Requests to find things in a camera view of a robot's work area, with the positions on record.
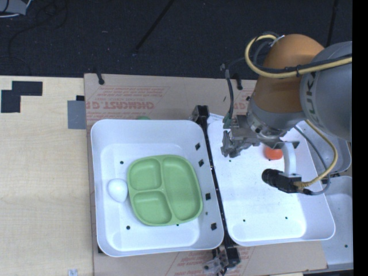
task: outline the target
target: white plastic container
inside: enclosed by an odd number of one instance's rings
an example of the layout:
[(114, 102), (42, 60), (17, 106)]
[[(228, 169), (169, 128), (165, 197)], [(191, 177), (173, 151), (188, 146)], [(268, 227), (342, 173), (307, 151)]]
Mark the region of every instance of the white plastic container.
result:
[[(101, 120), (91, 129), (97, 242), (109, 256), (209, 250), (224, 238), (203, 131), (192, 121)], [(203, 208), (194, 220), (179, 225), (149, 226), (134, 215), (129, 199), (114, 200), (112, 179), (126, 181), (129, 165), (154, 155), (179, 155), (194, 167)]]
[[(283, 171), (283, 159), (269, 161), (265, 146), (242, 150), (240, 156), (225, 158), (221, 153), (223, 124), (214, 121), (208, 135), (218, 187), (230, 237), (241, 246), (325, 240), (334, 235), (335, 223), (326, 197), (287, 194), (262, 181), (267, 168)], [(317, 176), (304, 138), (292, 129), (283, 140), (299, 141), (296, 148), (297, 173), (303, 181)], [(309, 187), (322, 189), (321, 183)]]

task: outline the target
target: dark background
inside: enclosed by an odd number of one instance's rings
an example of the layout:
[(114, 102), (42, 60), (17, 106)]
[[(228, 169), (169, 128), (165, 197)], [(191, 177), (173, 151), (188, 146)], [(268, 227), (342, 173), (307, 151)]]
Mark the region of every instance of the dark background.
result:
[[(174, 0), (134, 55), (169, 1), (33, 0), (25, 16), (0, 18), (0, 75), (223, 78), (221, 63), (265, 31), (352, 41), (352, 0)], [(243, 62), (233, 71), (258, 77)]]

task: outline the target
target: cardboard sheet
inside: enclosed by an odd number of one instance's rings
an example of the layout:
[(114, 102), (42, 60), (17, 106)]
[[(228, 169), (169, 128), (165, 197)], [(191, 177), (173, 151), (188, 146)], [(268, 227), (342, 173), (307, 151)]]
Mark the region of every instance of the cardboard sheet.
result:
[[(208, 105), (210, 113), (224, 116), (230, 99), (225, 79), (173, 78), (103, 74), (104, 85), (96, 74), (85, 75), (86, 124), (89, 159), (94, 272), (96, 276), (206, 275), (202, 265), (212, 258), (211, 251), (111, 258), (98, 252), (95, 228), (95, 201), (90, 130), (104, 118), (187, 120), (196, 105)], [(254, 80), (243, 80), (243, 90), (233, 81), (234, 114), (245, 113)], [(295, 273), (327, 268), (319, 241), (238, 247), (241, 262), (228, 276)]]

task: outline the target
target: divided green plate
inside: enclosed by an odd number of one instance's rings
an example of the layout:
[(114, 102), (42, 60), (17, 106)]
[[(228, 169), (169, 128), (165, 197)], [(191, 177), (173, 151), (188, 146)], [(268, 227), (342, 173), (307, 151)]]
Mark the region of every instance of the divided green plate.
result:
[(127, 182), (134, 213), (147, 225), (185, 223), (202, 211), (196, 172), (181, 156), (156, 155), (135, 160), (129, 166)]

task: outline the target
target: yellow cable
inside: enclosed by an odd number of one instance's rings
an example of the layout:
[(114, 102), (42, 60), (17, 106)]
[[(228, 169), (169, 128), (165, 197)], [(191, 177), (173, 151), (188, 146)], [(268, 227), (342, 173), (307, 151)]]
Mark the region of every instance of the yellow cable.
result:
[(261, 76), (268, 77), (268, 78), (278, 78), (278, 79), (290, 78), (292, 76), (297, 76), (298, 73), (299, 73), (299, 75), (304, 75), (304, 74), (307, 74), (309, 72), (321, 71), (321, 70), (325, 70), (327, 68), (337, 67), (337, 66), (341, 66), (343, 64), (347, 64), (347, 63), (352, 62), (352, 57), (348, 57), (348, 58), (345, 58), (345, 59), (337, 60), (333, 63), (326, 63), (326, 64), (321, 64), (321, 65), (315, 66), (315, 67), (302, 68), (298, 71), (282, 72), (282, 73), (279, 73), (279, 74), (275, 74), (275, 73), (272, 73), (272, 72), (265, 72), (265, 71), (262, 71), (259, 68), (257, 68), (253, 64), (251, 59), (249, 58), (249, 50), (250, 50), (251, 46), (253, 45), (253, 43), (258, 41), (258, 40), (262, 40), (262, 39), (273, 39), (273, 40), (275, 40), (275, 39), (277, 39), (277, 37), (272, 35), (272, 34), (267, 34), (267, 35), (263, 35), (263, 36), (253, 38), (246, 47), (244, 57), (246, 59), (246, 62), (248, 64), (249, 68), (251, 70), (253, 70), (253, 72), (255, 72), (255, 73), (257, 73)]
[(297, 186), (299, 189), (303, 189), (306, 188), (314, 183), (316, 183), (317, 181), (319, 181), (320, 179), (322, 179), (323, 177), (325, 177), (329, 172), (331, 172), (331, 170), (334, 168), (336, 162), (338, 161), (338, 151), (336, 149), (336, 147), (317, 129), (317, 127), (315, 127), (309, 120), (305, 121), (313, 130), (315, 130), (317, 132), (317, 134), (319, 136), (322, 137), (323, 140), (325, 140), (328, 145), (331, 146), (333, 152), (333, 161), (330, 164), (330, 166), (319, 176), (317, 176), (316, 178), (314, 178), (313, 180), (309, 181), (309, 182), (294, 182), (294, 185)]

